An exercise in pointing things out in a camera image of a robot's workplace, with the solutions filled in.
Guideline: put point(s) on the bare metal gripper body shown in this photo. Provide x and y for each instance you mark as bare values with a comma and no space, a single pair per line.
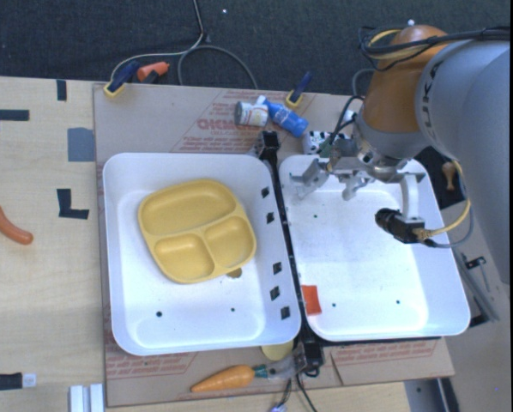
346,155

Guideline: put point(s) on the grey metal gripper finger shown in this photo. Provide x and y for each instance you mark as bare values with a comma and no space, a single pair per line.
351,187
310,176

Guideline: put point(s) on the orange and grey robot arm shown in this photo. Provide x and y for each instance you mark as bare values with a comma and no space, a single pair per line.
462,114

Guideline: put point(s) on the black and white spotted carton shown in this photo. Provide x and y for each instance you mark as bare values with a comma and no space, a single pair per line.
314,141

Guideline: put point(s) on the blue bottle white cap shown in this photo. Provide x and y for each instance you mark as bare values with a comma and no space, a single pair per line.
286,118

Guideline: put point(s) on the white can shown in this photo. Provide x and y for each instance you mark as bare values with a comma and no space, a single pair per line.
250,114

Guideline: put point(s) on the white plastic tray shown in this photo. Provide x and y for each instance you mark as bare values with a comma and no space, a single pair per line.
196,316
368,273

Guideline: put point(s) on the brown chicken drumstick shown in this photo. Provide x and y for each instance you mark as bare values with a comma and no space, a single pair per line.
449,174

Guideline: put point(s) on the orange flat square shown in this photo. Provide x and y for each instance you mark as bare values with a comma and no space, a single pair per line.
311,301

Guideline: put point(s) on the yellow divided plate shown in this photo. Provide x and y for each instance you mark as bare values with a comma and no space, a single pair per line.
188,213

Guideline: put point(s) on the brown cardboard board red print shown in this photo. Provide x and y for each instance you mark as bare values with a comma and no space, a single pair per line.
153,118

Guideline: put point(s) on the yellow round object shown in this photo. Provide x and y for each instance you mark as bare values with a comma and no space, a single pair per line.
277,351

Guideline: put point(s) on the orange carrot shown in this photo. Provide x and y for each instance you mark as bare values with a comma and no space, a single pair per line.
226,379

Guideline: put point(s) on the orange sausage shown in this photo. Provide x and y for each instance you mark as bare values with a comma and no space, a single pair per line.
7,228

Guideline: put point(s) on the black cylinder on white bracket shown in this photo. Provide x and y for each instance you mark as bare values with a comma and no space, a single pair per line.
396,223

